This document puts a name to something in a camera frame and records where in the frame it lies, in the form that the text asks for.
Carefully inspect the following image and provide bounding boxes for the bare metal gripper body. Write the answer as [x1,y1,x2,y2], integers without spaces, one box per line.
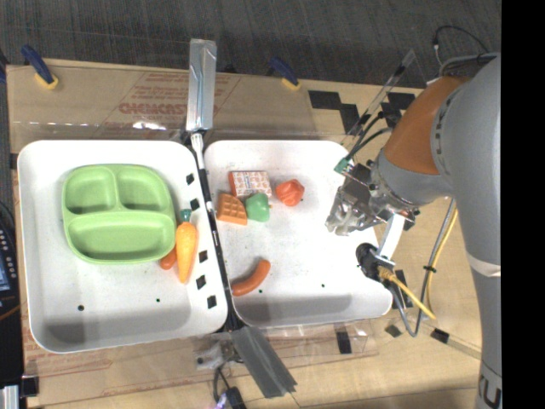
[337,162,422,231]

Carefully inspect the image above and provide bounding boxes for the white plastic tray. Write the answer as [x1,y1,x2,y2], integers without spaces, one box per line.
[203,139,394,329]
[16,139,229,354]

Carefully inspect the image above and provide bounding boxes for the orange bell pepper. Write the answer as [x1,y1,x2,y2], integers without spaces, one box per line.
[274,178,306,208]

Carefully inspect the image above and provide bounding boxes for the green bell pepper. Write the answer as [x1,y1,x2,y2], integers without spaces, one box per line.
[244,192,273,223]

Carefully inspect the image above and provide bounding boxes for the orange and white carton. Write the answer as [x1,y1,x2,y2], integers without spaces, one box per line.
[227,170,273,199]

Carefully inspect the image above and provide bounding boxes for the orange sausage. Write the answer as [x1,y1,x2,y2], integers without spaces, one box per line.
[230,258,273,298]
[158,245,178,271]

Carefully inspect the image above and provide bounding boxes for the orange waffle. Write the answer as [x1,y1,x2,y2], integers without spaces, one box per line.
[215,192,249,227]

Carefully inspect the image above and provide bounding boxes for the brown cardboard board red print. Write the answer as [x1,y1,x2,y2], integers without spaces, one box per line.
[5,57,483,409]

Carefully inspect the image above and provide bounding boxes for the orange carrot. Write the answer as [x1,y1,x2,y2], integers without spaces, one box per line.
[175,208,199,285]

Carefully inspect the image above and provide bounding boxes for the green divided plate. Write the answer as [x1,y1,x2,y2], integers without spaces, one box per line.
[60,164,178,266]

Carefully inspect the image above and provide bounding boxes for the black cylinder on white bracket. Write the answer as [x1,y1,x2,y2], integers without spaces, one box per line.
[355,213,406,281]

